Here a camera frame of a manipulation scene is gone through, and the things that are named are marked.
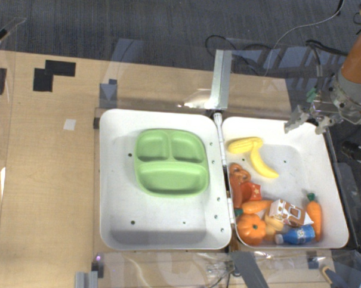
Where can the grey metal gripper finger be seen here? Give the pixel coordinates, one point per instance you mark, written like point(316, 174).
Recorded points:
point(295, 119)
point(324, 125)

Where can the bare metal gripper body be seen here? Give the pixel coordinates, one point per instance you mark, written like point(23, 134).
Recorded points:
point(328, 109)

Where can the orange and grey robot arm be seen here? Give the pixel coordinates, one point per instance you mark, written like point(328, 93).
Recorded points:
point(359, 58)

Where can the white plastic tray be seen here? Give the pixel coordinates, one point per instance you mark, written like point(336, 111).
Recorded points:
point(165, 220)
point(302, 163)

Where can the yellow banana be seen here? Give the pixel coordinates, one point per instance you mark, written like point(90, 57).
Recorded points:
point(261, 166)

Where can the yellow corn cob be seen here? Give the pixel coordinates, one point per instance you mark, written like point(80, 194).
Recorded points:
point(241, 145)

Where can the thin black and white rod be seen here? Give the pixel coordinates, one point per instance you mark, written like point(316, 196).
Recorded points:
point(221, 145)

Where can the brown pretzel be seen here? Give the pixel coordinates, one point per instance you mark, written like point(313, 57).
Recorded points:
point(237, 172)

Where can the red packet with yellow star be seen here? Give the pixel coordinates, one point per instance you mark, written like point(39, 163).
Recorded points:
point(252, 192)

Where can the orange carrot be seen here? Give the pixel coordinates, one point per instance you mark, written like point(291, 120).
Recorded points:
point(254, 207)
point(315, 216)

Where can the white and brown carton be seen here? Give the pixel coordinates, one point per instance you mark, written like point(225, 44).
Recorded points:
point(289, 212)

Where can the orange-red sausage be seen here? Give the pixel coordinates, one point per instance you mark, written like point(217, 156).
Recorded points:
point(235, 193)

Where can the tan toy bread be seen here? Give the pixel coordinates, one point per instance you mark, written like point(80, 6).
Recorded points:
point(272, 226)

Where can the blue bottle with white cap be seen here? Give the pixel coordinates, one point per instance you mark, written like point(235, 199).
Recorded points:
point(299, 235)

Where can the orange pumpkin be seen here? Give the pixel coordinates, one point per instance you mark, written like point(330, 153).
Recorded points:
point(250, 230)

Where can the green divided plate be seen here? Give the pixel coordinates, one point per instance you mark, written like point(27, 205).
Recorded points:
point(171, 176)

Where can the black cylinder on white bracket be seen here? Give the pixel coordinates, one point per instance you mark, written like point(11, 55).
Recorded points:
point(354, 151)

